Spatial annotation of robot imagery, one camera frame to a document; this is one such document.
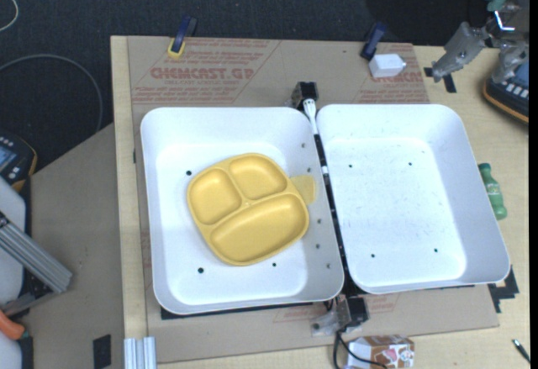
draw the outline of table surface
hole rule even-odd
[[[339,47],[338,42],[328,47]],[[443,55],[441,47],[415,46],[419,67],[431,103],[456,111],[465,125],[477,163],[489,162],[500,183],[508,218],[499,221],[518,283],[514,299],[501,301],[499,327],[413,337],[418,368],[524,368],[529,364],[515,349],[518,339],[530,353],[530,268],[529,268],[529,132],[528,126],[501,113],[481,94],[483,82],[498,60],[496,50],[484,50],[478,58],[452,76],[457,93],[448,93],[442,82],[434,83],[423,69]],[[140,250],[140,222],[135,146],[129,85],[128,41],[111,38],[114,128],[118,173],[119,231],[121,239],[124,333],[126,338],[148,335],[145,290]],[[329,368],[332,346],[245,356],[160,364],[159,368]]]

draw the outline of snack box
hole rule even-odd
[[[332,104],[315,123],[326,166],[313,125],[294,108],[156,108],[144,116],[153,284],[164,309],[193,315],[328,301],[345,271],[366,293],[506,277],[506,247],[454,111]],[[298,240],[238,266],[208,244],[187,194],[201,172],[247,154],[271,159],[292,179],[309,176],[314,196]]]

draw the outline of white eraser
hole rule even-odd
[[[405,68],[405,61],[398,54],[379,54],[373,56],[368,66],[373,77],[392,77]]]

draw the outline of yellow plate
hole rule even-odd
[[[301,193],[261,154],[230,157],[201,171],[188,185],[187,203],[209,247],[237,266],[288,248],[309,226]]]

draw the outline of black pen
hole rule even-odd
[[[525,351],[525,348],[523,348],[520,342],[517,339],[513,339],[512,342],[514,342],[514,345],[520,354],[530,363],[530,356],[527,354],[527,351]]]

